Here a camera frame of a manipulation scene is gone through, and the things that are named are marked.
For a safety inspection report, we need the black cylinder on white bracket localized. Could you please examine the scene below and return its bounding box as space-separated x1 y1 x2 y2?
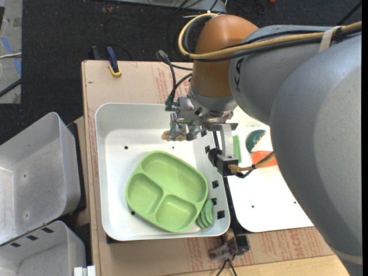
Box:
207 122 240 177

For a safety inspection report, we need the dark green watermelon slice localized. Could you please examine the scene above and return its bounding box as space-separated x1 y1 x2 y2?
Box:
245 129 267 153

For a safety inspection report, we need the thin black rod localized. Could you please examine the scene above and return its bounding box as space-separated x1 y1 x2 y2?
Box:
212 131 245 237

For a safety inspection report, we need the green toy bean stick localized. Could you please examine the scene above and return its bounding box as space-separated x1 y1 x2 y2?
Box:
232 135 243 164

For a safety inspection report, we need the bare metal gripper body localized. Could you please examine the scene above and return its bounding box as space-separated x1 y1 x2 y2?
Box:
171 96 234 132

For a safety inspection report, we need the brown cardboard board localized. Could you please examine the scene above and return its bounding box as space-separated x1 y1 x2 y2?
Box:
81 59 350 276

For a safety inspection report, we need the beige toy biscuit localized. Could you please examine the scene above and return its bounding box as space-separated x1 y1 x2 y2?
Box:
161 130 189 142

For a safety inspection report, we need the light green sliced toy food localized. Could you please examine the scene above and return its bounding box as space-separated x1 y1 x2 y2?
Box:
195 198 216 230

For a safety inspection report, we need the orange toy food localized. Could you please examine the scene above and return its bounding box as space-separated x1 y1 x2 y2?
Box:
251 150 278 168

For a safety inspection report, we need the green divided plate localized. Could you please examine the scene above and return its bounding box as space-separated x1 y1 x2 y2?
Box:
124 150 209 233

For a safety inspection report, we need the white plastic tray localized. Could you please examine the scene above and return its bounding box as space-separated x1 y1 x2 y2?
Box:
226 107 315 233
0 111 82 246
0 220 87 276
94 102 232 242

